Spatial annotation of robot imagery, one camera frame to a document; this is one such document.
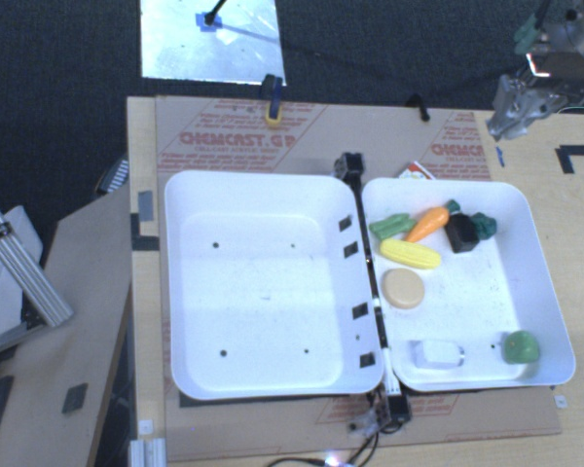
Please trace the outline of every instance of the black carpet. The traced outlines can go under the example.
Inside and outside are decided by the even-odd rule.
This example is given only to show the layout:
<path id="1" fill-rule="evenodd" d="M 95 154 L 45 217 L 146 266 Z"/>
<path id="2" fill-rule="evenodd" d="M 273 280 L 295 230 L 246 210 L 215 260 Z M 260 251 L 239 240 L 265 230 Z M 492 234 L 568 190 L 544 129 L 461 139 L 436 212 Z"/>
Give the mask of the black carpet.
<path id="1" fill-rule="evenodd" d="M 491 109 L 540 0 L 275 1 L 284 98 L 404 105 L 418 92 L 430 107 Z M 257 96 L 141 78 L 139 18 L 139 0 L 0 0 L 0 208 L 24 204 L 41 235 L 126 150 L 128 96 Z"/>

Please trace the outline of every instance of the tan round object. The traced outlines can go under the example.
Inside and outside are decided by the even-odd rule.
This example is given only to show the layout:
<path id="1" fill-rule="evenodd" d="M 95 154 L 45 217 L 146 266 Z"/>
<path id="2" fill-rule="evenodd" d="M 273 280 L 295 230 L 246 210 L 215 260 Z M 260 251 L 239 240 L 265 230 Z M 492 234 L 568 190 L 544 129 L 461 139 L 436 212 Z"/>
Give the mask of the tan round object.
<path id="1" fill-rule="evenodd" d="M 424 283 L 410 269 L 390 269 L 383 276 L 383 295 L 392 306 L 416 307 L 424 298 Z"/>

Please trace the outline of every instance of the orange carrot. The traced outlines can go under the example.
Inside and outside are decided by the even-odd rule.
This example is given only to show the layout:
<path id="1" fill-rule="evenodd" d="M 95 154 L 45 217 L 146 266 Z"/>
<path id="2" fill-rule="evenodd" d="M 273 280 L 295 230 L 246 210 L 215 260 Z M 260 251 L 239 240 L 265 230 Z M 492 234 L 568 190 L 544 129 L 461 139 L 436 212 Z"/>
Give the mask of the orange carrot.
<path id="1" fill-rule="evenodd" d="M 448 223 L 448 220 L 450 220 L 450 215 L 459 210 L 460 206 L 454 200 L 451 200 L 445 206 L 437 206 L 429 209 L 409 231 L 405 240 L 407 242 L 417 242 L 427 235 L 432 234 L 436 230 L 444 227 Z"/>

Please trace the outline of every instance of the green ball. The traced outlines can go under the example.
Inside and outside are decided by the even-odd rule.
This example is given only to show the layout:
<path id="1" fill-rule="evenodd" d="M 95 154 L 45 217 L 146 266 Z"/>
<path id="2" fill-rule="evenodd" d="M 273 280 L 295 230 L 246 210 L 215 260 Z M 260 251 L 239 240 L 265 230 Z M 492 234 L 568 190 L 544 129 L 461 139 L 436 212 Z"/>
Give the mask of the green ball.
<path id="1" fill-rule="evenodd" d="M 506 363 L 532 363 L 538 360 L 538 341 L 528 331 L 513 332 L 503 346 Z"/>

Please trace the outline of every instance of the robotic end effector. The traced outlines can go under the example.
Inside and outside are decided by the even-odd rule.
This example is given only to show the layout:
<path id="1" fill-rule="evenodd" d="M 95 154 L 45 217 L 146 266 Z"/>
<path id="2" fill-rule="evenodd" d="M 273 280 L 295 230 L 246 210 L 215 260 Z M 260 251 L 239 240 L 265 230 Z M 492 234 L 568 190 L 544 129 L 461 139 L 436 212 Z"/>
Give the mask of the robotic end effector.
<path id="1" fill-rule="evenodd" d="M 549 1 L 515 35 L 515 52 L 528 63 L 499 79 L 495 113 L 487 121 L 496 141 L 525 135 L 535 120 L 568 105 L 584 105 L 584 0 L 573 0 L 561 24 L 544 22 Z"/>

